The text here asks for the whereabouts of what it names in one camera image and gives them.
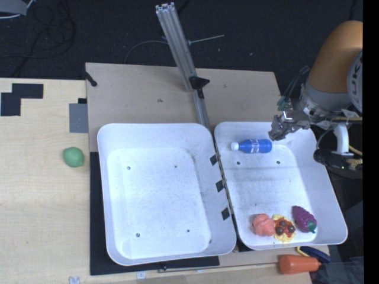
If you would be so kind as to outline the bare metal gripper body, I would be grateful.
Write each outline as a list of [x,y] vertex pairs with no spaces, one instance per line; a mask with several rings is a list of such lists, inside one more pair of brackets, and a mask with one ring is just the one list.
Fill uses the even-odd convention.
[[282,122],[292,130],[308,129],[311,125],[317,125],[324,121],[327,117],[328,111],[307,95],[289,99],[282,112]]

